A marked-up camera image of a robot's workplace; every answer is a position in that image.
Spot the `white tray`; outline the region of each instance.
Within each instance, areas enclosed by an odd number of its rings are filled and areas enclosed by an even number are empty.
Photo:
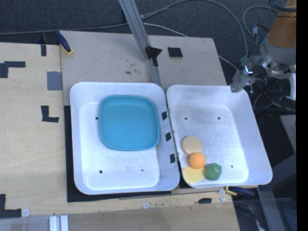
[[[194,188],[267,184],[272,170],[247,93],[232,93],[230,86],[175,85],[167,103],[181,169],[189,166],[180,144],[198,137],[206,163],[218,163],[218,180],[189,184]]]
[[[99,130],[99,105],[111,95],[149,98],[157,108],[160,141],[145,151],[106,147]],[[85,194],[169,191],[180,180],[164,91],[153,83],[80,82],[70,90],[74,182]]]

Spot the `dark floor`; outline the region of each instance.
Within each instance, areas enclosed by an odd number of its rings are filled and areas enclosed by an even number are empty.
[[[240,67],[240,59],[254,43],[244,23],[252,32],[256,23],[270,28],[276,18],[269,8],[269,0],[135,1],[143,15],[179,2],[160,13],[149,15],[144,22],[165,26],[190,37],[213,38],[219,56],[236,67]],[[123,22],[117,0],[0,0],[0,8],[0,42],[41,43],[43,39],[47,44],[58,44],[55,32],[60,29],[130,33],[128,26],[114,26]],[[155,26],[146,26],[146,30],[152,35],[177,35]],[[266,32],[259,30],[259,38],[265,36]],[[223,60],[221,65],[230,84],[235,69]],[[277,81],[271,88],[284,85]],[[280,121],[281,115],[290,113],[276,107],[263,109],[268,100],[258,98],[261,92],[257,85],[253,86],[253,91],[251,102],[254,104],[258,99],[256,120],[273,167],[294,153]],[[274,191],[274,194],[276,198],[290,197],[297,201],[296,180]]]

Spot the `orange ball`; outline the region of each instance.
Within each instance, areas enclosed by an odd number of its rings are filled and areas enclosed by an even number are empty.
[[[192,168],[202,168],[205,165],[205,156],[200,152],[192,153],[189,157],[189,164]]]

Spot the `metal pole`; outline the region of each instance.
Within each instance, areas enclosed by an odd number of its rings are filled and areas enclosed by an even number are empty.
[[[146,49],[151,47],[151,44],[142,23],[135,0],[119,0],[119,3],[122,7],[129,28],[134,35],[139,49],[141,50],[144,57],[150,62],[153,83],[162,86],[158,66],[155,66],[154,61],[152,61],[152,59],[149,59],[150,57],[146,52]]]

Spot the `blue plate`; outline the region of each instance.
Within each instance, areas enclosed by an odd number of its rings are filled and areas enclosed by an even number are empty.
[[[102,100],[99,111],[104,144],[115,150],[148,150],[159,142],[155,104],[141,96],[115,95]]]

